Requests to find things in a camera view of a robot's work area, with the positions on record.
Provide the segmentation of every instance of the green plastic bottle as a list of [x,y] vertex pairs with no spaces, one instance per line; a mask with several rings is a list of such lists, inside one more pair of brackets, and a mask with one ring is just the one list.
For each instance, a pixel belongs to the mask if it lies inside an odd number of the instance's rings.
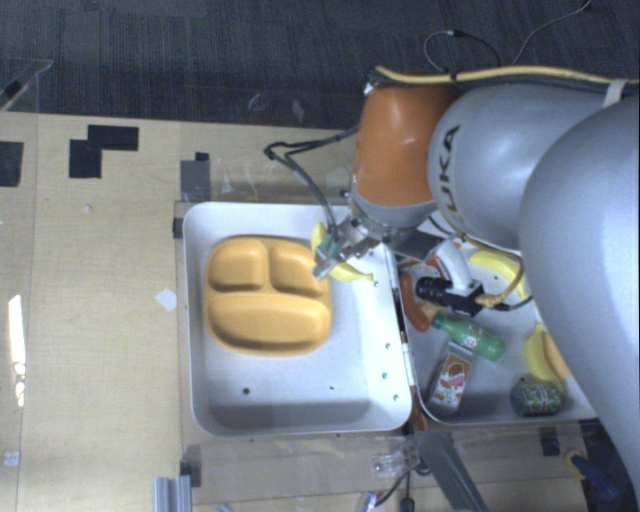
[[446,331],[451,336],[451,340],[461,347],[480,354],[490,361],[497,361],[504,352],[504,341],[470,322],[451,320],[442,313],[438,313],[431,325]]

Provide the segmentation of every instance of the white cable clip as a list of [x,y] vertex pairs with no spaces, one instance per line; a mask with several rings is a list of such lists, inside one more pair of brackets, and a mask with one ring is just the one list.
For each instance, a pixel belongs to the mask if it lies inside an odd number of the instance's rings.
[[614,103],[618,103],[622,99],[622,91],[624,90],[625,85],[629,81],[628,78],[614,78],[609,87],[607,87],[607,94],[604,97],[604,102],[602,103],[602,108],[607,108],[613,105]]

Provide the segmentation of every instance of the wooden surface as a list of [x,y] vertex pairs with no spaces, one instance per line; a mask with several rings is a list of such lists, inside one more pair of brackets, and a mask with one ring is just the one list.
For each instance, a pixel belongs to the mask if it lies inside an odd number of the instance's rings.
[[[100,180],[69,179],[69,139],[85,139],[90,123],[139,126],[139,150],[104,151]],[[37,133],[17,510],[150,510],[153,479],[177,476],[182,455],[177,315],[154,298],[165,288],[176,290],[171,225],[180,197],[179,161],[210,152],[214,186],[229,197],[304,195],[304,187],[260,151],[273,140],[322,132],[41,116]],[[348,149],[336,150],[324,160],[310,156],[308,167],[315,176],[329,169],[328,186],[337,191],[350,158]],[[474,459],[469,453],[470,472],[484,482],[481,492],[495,510],[540,510],[541,496],[545,510],[586,510],[580,484],[558,458],[545,460],[531,448],[523,453],[524,464],[535,467],[537,478],[546,467],[553,477],[529,485],[525,469],[517,481],[501,484],[491,473],[508,473],[516,455]],[[260,484],[242,480],[237,459],[228,463],[238,488]],[[322,465],[312,466],[322,480]],[[5,471],[0,490],[15,486],[17,476],[12,478]],[[431,481],[420,491],[433,505],[417,510],[447,510],[433,486]],[[349,512],[356,500],[348,494],[232,505],[236,512]]]

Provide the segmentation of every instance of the black carpet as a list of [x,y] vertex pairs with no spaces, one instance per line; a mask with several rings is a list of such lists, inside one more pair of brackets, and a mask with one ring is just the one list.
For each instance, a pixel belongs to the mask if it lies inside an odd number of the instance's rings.
[[[340,128],[369,67],[433,73],[423,43],[463,30],[503,64],[582,0],[0,0],[0,59],[52,59],[44,112]],[[640,2],[594,0],[539,32],[520,63],[638,76]],[[434,37],[460,71],[494,66],[471,38]]]

